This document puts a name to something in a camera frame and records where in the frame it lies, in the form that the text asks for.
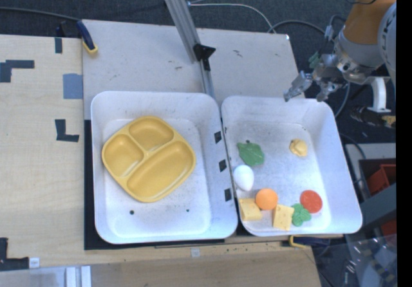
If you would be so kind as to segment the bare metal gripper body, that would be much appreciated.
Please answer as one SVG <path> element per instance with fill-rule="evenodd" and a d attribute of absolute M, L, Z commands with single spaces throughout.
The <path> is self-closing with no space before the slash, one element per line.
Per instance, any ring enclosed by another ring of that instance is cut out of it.
<path fill-rule="evenodd" d="M 371 68 L 357 64 L 345 54 L 314 55 L 310 68 L 313 70 L 312 77 L 317 82 L 363 84 L 371 76 Z"/>

